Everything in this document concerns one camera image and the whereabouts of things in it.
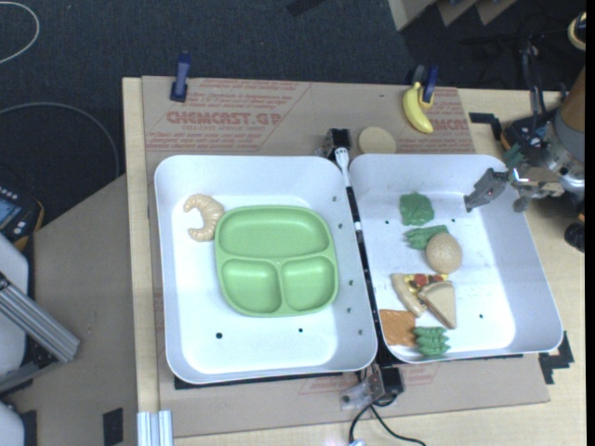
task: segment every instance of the black fabric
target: black fabric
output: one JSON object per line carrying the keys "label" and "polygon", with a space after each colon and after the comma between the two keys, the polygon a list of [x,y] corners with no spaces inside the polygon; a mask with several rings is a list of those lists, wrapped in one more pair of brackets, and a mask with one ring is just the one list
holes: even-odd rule
{"label": "black fabric", "polygon": [[[516,40],[466,38],[565,28],[586,0],[520,0],[489,25],[474,8],[445,27],[436,6],[397,32],[388,0],[2,0],[30,7],[38,41],[0,65],[0,111],[36,101],[72,105],[101,121],[124,164],[121,81],[169,75],[182,49],[190,77],[405,84],[417,64],[440,85],[524,88]],[[0,59],[33,35],[21,9],[0,6]],[[538,42],[545,89],[570,85],[585,57],[563,33]],[[46,222],[113,179],[109,143],[86,118],[60,108],[0,115],[0,178],[18,174],[46,207]]]}

